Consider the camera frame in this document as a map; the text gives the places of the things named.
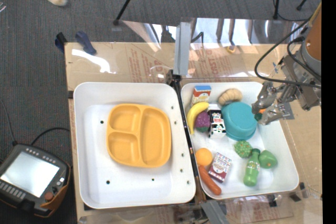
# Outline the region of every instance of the toy banana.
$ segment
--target toy banana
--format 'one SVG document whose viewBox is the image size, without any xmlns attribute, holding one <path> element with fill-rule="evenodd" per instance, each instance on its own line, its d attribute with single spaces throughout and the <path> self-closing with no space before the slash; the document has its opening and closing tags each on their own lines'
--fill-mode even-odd
<svg viewBox="0 0 336 224">
<path fill-rule="evenodd" d="M 194 124 L 198 114 L 206 110 L 209 107 L 208 102 L 199 102 L 194 104 L 187 114 L 187 124 L 189 127 L 190 134 L 194 134 Z"/>
<path fill-rule="evenodd" d="M 243 95 L 238 89 L 228 89 L 219 98 L 220 105 L 225 105 L 228 101 L 241 101 Z"/>
</svg>

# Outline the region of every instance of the divided plate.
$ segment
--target divided plate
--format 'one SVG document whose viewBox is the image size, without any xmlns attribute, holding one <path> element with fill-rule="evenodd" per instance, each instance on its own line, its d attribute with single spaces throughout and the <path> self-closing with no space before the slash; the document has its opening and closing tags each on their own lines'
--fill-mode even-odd
<svg viewBox="0 0 336 224">
<path fill-rule="evenodd" d="M 85 82 L 73 93 L 79 190 L 95 209 L 179 204 L 196 192 L 179 100 L 163 83 Z M 160 167 L 143 168 L 114 161 L 106 135 L 111 110 L 119 104 L 148 105 L 170 120 L 171 153 Z"/>
<path fill-rule="evenodd" d="M 106 145 L 116 162 L 137 167 L 164 165 L 171 151 L 168 116 L 142 104 L 118 104 L 110 112 Z"/>
</svg>

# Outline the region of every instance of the orange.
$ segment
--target orange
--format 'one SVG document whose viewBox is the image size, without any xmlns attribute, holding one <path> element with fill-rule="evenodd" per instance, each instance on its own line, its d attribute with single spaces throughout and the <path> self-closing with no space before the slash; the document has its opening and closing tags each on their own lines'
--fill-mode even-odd
<svg viewBox="0 0 336 224">
<path fill-rule="evenodd" d="M 195 157 L 196 157 L 197 164 L 203 165 L 203 166 L 209 165 L 213 159 L 211 151 L 204 147 L 196 151 Z"/>
</svg>

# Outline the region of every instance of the wire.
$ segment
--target wire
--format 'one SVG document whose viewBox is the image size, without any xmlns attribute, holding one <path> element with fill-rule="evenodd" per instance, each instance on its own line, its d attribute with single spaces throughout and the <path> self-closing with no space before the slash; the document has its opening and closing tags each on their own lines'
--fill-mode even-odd
<svg viewBox="0 0 336 224">
<path fill-rule="evenodd" d="M 7 109 L 6 109 L 6 106 L 5 106 L 4 102 L 1 99 L 0 99 L 0 102 L 1 102 L 1 105 L 3 106 L 5 114 L 6 114 L 6 119 L 7 119 L 7 123 L 8 123 L 9 133 L 10 133 L 10 135 L 12 137 L 12 140 L 13 140 L 12 141 L 12 145 L 14 146 L 14 145 L 17 144 L 17 142 L 16 142 L 16 140 L 14 138 L 14 134 L 13 134 L 13 131 L 12 131 L 12 126 L 11 126 L 11 123 L 10 123 L 11 121 L 9 120 L 8 112 L 7 112 Z"/>
<path fill-rule="evenodd" d="M 202 222 L 201 224 L 206 224 L 209 222 L 209 219 L 205 220 L 204 222 Z"/>
<path fill-rule="evenodd" d="M 199 34 L 196 36 L 196 37 L 194 37 L 191 41 L 190 41 L 190 43 L 194 43 L 196 40 L 198 40 L 199 38 L 201 37 L 201 41 L 202 41 L 202 44 L 203 44 L 203 37 L 204 37 L 204 33 L 203 32 L 199 32 Z"/>
<path fill-rule="evenodd" d="M 310 67 L 306 66 L 304 63 L 302 63 L 300 60 L 298 60 L 290 51 L 289 47 L 290 45 L 293 44 L 293 41 L 291 41 L 290 43 L 288 43 L 287 45 L 287 53 L 288 55 L 295 61 L 297 62 L 299 65 L 301 65 L 304 69 L 306 69 L 309 73 L 311 73 L 319 82 L 321 81 L 321 76 L 318 75 L 315 71 L 313 71 Z"/>
<path fill-rule="evenodd" d="M 288 83 L 288 84 L 295 84 L 297 86 L 309 86 L 313 88 L 318 88 L 321 89 L 321 86 L 314 85 L 314 84 L 308 84 L 308 83 L 303 83 L 303 82 L 298 82 L 298 81 L 290 81 L 290 80 L 280 80 L 280 79 L 272 79 L 272 78 L 267 78 L 258 73 L 258 66 L 261 63 L 261 61 L 272 51 L 274 50 L 277 46 L 279 46 L 284 40 L 286 40 L 288 37 L 290 37 L 293 33 L 295 33 L 297 30 L 299 30 L 302 26 L 304 26 L 309 19 L 305 20 L 301 25 L 299 25 L 297 28 L 295 28 L 292 32 L 290 32 L 288 35 L 286 35 L 282 40 L 277 42 L 275 45 L 273 45 L 264 55 L 260 57 L 260 59 L 257 61 L 255 67 L 254 67 L 254 72 L 257 75 L 257 77 L 268 80 L 268 81 L 273 81 L 273 82 L 280 82 L 280 83 Z M 292 42 L 297 42 L 299 38 L 294 39 Z"/>
<path fill-rule="evenodd" d="M 63 128 L 63 127 L 52 127 L 52 128 L 49 128 L 49 129 L 43 131 L 42 133 L 40 133 L 40 134 L 39 134 L 39 135 L 38 135 L 38 136 L 31 142 L 31 145 L 34 145 L 35 142 L 36 142 L 42 135 L 44 135 L 44 134 L 46 134 L 47 132 L 50 132 L 50 131 L 52 131 L 52 130 L 65 130 L 65 131 L 70 132 L 70 130 L 67 129 L 67 128 Z"/>
</svg>

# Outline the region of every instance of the blue bowl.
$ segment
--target blue bowl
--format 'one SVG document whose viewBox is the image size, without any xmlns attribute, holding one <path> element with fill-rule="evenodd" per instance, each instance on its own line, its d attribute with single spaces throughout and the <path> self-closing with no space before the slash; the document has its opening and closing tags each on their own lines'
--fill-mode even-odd
<svg viewBox="0 0 336 224">
<path fill-rule="evenodd" d="M 250 139 L 257 128 L 252 107 L 242 102 L 233 102 L 221 109 L 226 135 L 234 140 Z"/>
</svg>

